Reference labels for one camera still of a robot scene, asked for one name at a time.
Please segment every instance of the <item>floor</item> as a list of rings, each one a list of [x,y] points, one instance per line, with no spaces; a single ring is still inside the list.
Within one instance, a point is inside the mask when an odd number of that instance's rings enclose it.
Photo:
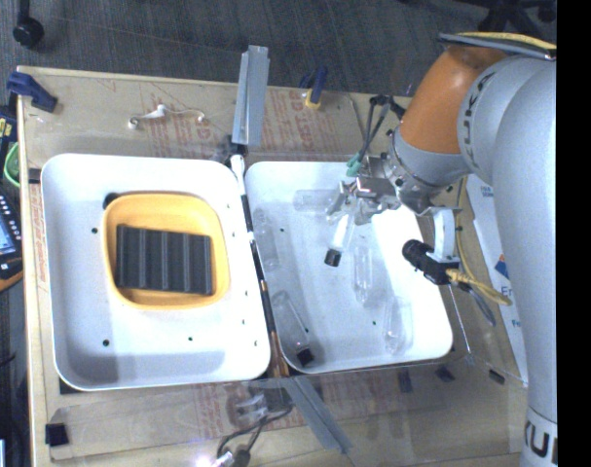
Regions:
[[[19,64],[236,82],[240,53],[250,44],[269,48],[270,85],[298,86],[325,65],[329,90],[409,96],[443,51],[438,33],[475,30],[485,16],[447,0],[32,0],[45,36],[26,49],[12,38],[17,7],[18,0],[0,0],[1,105]],[[529,14],[556,43],[557,20]],[[19,286],[0,295],[0,362],[7,362],[0,367],[0,414],[13,418],[0,429],[14,433],[14,465],[23,450],[16,431],[26,433],[20,303]]]

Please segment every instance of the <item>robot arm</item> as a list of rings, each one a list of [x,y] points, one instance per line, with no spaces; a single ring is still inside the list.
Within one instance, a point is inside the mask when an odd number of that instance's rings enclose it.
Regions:
[[[556,62],[451,45],[425,75],[388,156],[367,158],[333,209],[347,203],[356,224],[401,204],[422,216],[469,173],[494,188],[529,371],[523,467],[557,465],[555,135]]]

